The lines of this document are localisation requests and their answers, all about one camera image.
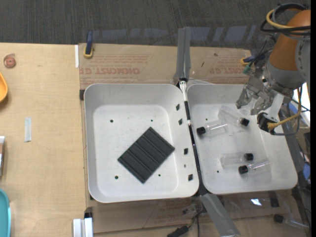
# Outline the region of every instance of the metal bracket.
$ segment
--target metal bracket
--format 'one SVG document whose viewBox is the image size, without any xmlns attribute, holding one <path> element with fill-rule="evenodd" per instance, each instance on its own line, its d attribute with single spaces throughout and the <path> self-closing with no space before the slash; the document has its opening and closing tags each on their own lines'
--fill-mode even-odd
<svg viewBox="0 0 316 237">
<path fill-rule="evenodd" d="M 93 237 L 92 218 L 73 220 L 73 237 Z"/>
<path fill-rule="evenodd" d="M 190 40 L 190 27 L 185 27 L 178 30 L 177 69 L 176 74 L 173 77 L 173 82 L 175 85 L 178 83 L 179 79 L 187 81 L 190 77 Z"/>
<path fill-rule="evenodd" d="M 205 194 L 201 196 L 201 201 L 221 237 L 240 236 L 238 229 L 216 195 Z"/>
</svg>

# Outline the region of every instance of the teal bowl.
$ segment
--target teal bowl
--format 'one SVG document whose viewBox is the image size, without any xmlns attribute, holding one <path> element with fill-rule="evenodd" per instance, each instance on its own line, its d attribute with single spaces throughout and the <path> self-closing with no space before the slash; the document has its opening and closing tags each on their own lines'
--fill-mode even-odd
<svg viewBox="0 0 316 237">
<path fill-rule="evenodd" d="M 11 229 L 11 210 L 9 198 L 0 189 L 0 237 L 10 237 Z"/>
</svg>

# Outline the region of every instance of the black rubber mat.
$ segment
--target black rubber mat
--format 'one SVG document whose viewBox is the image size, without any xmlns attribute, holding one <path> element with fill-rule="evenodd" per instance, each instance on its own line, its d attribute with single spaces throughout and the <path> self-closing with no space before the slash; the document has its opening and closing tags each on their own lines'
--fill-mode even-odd
<svg viewBox="0 0 316 237">
<path fill-rule="evenodd" d="M 150 127 L 118 161 L 139 181 L 145 183 L 173 151 L 174 147 Z"/>
</svg>

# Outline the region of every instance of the yellow cable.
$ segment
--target yellow cable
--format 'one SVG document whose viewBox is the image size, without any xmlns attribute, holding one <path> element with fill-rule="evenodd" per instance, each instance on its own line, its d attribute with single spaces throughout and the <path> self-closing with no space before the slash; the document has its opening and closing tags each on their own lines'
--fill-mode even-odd
<svg viewBox="0 0 316 237">
<path fill-rule="evenodd" d="M 270 25 L 272 25 L 272 26 L 274 26 L 274 27 L 276 27 L 276 28 L 279 28 L 279 29 L 294 28 L 294 27 L 292 27 L 292 26 L 280 25 L 280 24 L 277 24 L 277 23 L 273 22 L 273 21 L 270 19 L 270 16 L 271 16 L 271 14 L 272 14 L 273 12 L 274 12 L 274 9 L 273 9 L 273 10 L 270 10 L 270 11 L 268 12 L 267 16 L 266 16 L 266 20 L 267 20 L 267 22 L 268 22 Z"/>
<path fill-rule="evenodd" d="M 292 120 L 292 119 L 298 117 L 298 116 L 301 114 L 301 106 L 302 106 L 302 103 L 301 103 L 301 92 L 300 92 L 299 89 L 297 90 L 297 94 L 298 94 L 298 110 L 297 110 L 297 114 L 295 114 L 295 115 L 293 115 L 293 116 L 291 116 L 291 117 L 289 117 L 289 118 L 286 118 L 286 119 L 284 119 L 284 120 L 282 120 L 282 121 L 280 121 L 280 122 L 278 122 L 278 123 L 270 123 L 270 122 L 269 122 L 269 123 L 267 124 L 269 130 L 273 130 L 273 129 L 276 128 L 277 126 L 279 126 L 279 125 L 281 125 L 281 124 L 284 124 L 284 123 L 286 123 L 286 122 L 288 122 L 288 121 L 290 121 L 290 120 Z"/>
</svg>

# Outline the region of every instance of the blue clamp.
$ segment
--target blue clamp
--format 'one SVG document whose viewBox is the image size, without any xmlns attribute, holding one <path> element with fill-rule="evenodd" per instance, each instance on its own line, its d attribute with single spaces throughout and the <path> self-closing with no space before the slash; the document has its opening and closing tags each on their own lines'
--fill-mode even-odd
<svg viewBox="0 0 316 237">
<path fill-rule="evenodd" d="M 243 65 L 246 65 L 247 63 L 253 61 L 253 60 L 256 58 L 256 56 L 257 56 L 257 55 L 251 55 L 251 56 L 249 56 L 249 57 L 247 57 L 247 58 L 242 58 L 240 62 L 241 62 Z M 256 60 L 259 61 L 259 60 L 263 60 L 264 58 L 265 58 L 265 55 L 262 54 L 262 55 L 260 55 Z"/>
<path fill-rule="evenodd" d="M 91 58 L 92 57 L 92 53 L 93 53 L 92 35 L 93 35 L 93 32 L 92 31 L 88 31 L 88 33 L 87 33 L 87 46 L 84 48 L 84 51 L 83 51 L 83 56 L 85 58 Z"/>
</svg>

